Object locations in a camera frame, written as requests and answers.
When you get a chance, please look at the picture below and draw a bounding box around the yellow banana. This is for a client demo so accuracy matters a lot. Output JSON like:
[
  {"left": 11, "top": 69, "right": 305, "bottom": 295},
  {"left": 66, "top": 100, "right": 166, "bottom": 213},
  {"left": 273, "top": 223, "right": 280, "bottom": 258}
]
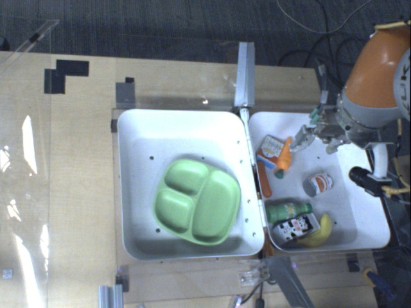
[{"left": 296, "top": 212, "right": 333, "bottom": 248}]

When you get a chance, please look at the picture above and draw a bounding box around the red sausage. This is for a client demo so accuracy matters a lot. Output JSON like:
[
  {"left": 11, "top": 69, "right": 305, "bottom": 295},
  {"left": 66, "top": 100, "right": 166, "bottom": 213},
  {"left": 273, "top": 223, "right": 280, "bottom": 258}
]
[{"left": 258, "top": 162, "right": 274, "bottom": 199}]

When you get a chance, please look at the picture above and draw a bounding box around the white and orange can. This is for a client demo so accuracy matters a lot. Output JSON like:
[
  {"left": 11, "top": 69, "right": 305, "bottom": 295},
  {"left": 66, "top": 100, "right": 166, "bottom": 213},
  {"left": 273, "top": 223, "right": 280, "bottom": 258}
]
[{"left": 302, "top": 171, "right": 335, "bottom": 198}]

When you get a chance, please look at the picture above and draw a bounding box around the green bottle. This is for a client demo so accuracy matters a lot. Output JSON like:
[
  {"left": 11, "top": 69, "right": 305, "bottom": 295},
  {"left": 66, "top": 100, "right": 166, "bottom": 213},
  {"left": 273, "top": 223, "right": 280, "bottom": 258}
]
[{"left": 264, "top": 201, "right": 313, "bottom": 223}]

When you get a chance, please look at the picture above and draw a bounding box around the green divided plate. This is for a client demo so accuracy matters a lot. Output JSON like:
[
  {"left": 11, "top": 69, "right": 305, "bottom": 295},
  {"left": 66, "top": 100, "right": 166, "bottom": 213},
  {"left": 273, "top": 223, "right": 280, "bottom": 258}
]
[{"left": 153, "top": 158, "right": 243, "bottom": 246}]

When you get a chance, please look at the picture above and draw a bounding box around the black cylinder on white bracket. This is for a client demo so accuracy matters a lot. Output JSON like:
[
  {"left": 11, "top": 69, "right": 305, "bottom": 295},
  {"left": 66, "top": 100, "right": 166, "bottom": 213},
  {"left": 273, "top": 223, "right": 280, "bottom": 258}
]
[{"left": 348, "top": 142, "right": 394, "bottom": 198}]

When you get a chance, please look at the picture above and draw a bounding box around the white and blue packet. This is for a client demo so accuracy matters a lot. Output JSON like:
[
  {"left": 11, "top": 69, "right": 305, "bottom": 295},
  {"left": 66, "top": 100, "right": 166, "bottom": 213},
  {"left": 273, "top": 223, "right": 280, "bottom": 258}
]
[{"left": 256, "top": 134, "right": 285, "bottom": 170}]

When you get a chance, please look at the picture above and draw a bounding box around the white plastic tray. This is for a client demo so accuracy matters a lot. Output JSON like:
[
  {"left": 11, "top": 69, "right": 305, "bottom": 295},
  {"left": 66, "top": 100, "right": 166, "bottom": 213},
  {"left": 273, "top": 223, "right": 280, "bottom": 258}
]
[
  {"left": 116, "top": 108, "right": 266, "bottom": 261},
  {"left": 248, "top": 111, "right": 392, "bottom": 253}
]

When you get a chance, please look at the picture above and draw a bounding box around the orange carrot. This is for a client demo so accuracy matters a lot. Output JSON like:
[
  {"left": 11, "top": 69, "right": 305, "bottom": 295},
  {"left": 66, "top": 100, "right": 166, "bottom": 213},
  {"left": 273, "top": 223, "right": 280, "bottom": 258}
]
[{"left": 273, "top": 136, "right": 294, "bottom": 180}]

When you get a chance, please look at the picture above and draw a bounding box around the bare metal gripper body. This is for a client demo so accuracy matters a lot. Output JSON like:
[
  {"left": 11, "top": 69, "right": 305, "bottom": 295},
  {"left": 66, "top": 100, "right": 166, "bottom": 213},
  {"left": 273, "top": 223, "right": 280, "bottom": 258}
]
[{"left": 313, "top": 104, "right": 383, "bottom": 150}]

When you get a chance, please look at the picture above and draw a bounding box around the cow print carton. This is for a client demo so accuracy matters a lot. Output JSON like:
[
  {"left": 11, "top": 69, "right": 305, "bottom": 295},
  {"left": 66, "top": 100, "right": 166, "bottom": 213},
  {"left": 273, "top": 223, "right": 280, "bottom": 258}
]
[{"left": 272, "top": 213, "right": 321, "bottom": 245}]

